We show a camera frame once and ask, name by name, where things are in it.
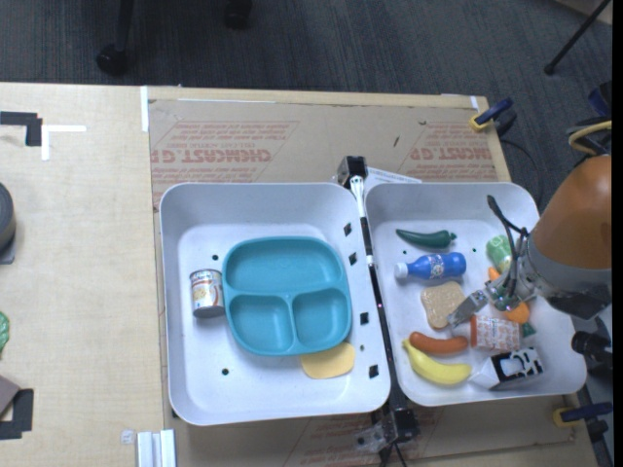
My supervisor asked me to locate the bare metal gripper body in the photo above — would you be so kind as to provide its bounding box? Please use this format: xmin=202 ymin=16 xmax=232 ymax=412
xmin=482 ymin=271 xmax=536 ymax=311

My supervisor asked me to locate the orange carrot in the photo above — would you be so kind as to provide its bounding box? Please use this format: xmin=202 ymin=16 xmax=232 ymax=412
xmin=487 ymin=266 xmax=537 ymax=339

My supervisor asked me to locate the tan bread slice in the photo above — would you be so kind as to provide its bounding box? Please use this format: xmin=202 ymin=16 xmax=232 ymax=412
xmin=420 ymin=280 xmax=468 ymax=331

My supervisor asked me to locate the orange and white packet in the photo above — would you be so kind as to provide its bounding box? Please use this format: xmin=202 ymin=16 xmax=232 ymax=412
xmin=468 ymin=314 xmax=523 ymax=352

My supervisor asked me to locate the orange sausage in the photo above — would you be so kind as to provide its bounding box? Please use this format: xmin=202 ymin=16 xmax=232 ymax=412
xmin=408 ymin=331 xmax=470 ymax=357

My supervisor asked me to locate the blue bottle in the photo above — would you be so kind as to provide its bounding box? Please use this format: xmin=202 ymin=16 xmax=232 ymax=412
xmin=393 ymin=251 xmax=468 ymax=283

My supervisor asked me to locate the yellow banana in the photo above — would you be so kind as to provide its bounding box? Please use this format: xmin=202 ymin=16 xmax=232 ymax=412
xmin=401 ymin=339 xmax=474 ymax=387

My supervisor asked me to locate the black and white carton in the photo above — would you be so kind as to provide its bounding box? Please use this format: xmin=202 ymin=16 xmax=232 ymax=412
xmin=468 ymin=346 xmax=546 ymax=392

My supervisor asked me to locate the green chili pepper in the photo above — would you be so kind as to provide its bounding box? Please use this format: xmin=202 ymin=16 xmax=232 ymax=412
xmin=394 ymin=228 xmax=458 ymax=251

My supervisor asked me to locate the white plastic tray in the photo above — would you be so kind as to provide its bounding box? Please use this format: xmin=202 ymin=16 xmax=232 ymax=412
xmin=364 ymin=181 xmax=589 ymax=408
xmin=159 ymin=181 xmax=392 ymax=427

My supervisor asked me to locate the thin black and white rod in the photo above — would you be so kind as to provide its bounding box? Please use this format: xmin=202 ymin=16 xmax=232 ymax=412
xmin=350 ymin=175 xmax=407 ymax=413

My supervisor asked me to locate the yellow cheese slice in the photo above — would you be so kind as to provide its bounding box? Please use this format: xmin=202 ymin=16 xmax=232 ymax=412
xmin=299 ymin=341 xmax=357 ymax=380

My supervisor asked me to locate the blue divided plate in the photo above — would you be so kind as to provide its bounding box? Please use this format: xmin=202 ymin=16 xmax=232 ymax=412
xmin=221 ymin=235 xmax=354 ymax=358

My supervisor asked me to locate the brown cardboard board red print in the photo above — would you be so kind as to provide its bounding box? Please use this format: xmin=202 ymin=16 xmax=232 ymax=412
xmin=147 ymin=97 xmax=576 ymax=462

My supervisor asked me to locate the small white and orange can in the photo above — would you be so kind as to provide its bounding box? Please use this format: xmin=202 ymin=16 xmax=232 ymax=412
xmin=189 ymin=268 xmax=227 ymax=320

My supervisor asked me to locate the black office chair base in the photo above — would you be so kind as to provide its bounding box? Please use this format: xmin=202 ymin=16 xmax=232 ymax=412
xmin=0 ymin=0 xmax=254 ymax=77

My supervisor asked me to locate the grey tape roll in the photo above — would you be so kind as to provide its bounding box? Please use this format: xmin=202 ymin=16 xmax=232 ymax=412
xmin=0 ymin=182 xmax=18 ymax=265

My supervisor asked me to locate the black cylinder on white bracket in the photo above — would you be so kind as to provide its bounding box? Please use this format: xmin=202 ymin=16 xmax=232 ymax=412
xmin=570 ymin=304 xmax=613 ymax=370

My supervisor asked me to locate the black block with thin wires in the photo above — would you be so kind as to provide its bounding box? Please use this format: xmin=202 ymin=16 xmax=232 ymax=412
xmin=373 ymin=406 xmax=422 ymax=446
xmin=337 ymin=155 xmax=368 ymax=187

